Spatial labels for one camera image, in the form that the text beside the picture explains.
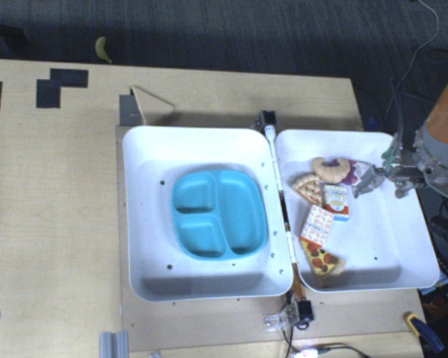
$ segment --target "light wood tabletop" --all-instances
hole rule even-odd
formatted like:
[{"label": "light wood tabletop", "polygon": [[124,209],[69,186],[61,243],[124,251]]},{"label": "light wood tabletop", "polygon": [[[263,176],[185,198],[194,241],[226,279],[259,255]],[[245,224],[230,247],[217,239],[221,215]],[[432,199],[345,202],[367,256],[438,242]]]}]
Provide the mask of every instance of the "light wood tabletop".
[{"label": "light wood tabletop", "polygon": [[[37,80],[49,80],[51,68],[87,70],[88,84],[62,87],[59,109],[39,109]],[[362,130],[343,78],[0,60],[0,82],[0,358],[97,357],[101,332],[129,327],[115,130],[119,96],[132,87],[175,107],[169,125],[247,128],[261,110],[276,110],[281,129]],[[295,346],[345,342],[373,358],[423,356],[402,318],[423,318],[416,289],[307,292],[316,319]],[[147,304],[136,319],[156,325],[142,343],[130,335],[131,346],[143,345],[130,356],[283,357],[287,344],[261,325],[280,303]]]}]

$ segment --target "pizza slice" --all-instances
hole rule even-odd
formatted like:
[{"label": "pizza slice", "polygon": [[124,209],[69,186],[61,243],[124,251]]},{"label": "pizza slice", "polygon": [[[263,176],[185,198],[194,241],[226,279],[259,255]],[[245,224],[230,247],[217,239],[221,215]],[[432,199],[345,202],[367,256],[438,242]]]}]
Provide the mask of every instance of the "pizza slice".
[{"label": "pizza slice", "polygon": [[332,278],[340,275],[345,268],[345,260],[323,250],[318,244],[299,238],[300,245],[311,266],[319,286],[328,286]]},{"label": "pizza slice", "polygon": [[310,204],[322,206],[319,177],[314,174],[304,175],[292,184],[292,189]]}]

